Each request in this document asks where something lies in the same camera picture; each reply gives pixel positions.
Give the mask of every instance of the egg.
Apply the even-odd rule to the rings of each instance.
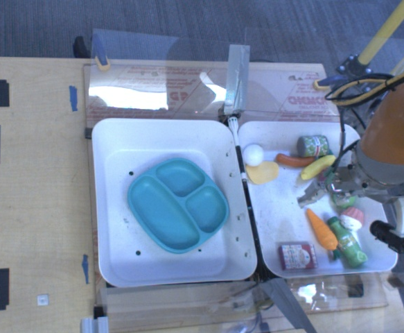
[[[243,151],[243,161],[250,167],[257,167],[263,161],[263,148],[258,144],[250,144]]]

